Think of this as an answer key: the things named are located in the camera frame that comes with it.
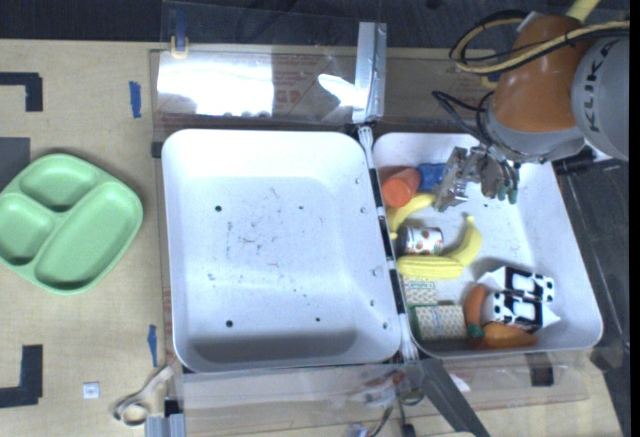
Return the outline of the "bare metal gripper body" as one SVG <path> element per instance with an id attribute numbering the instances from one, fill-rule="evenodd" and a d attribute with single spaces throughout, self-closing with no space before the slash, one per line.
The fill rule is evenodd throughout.
<path id="1" fill-rule="evenodd" d="M 452 181 L 464 180 L 480 185 L 485 197 L 496 197 L 503 191 L 503 166 L 484 147 L 455 147 L 446 163 Z"/>

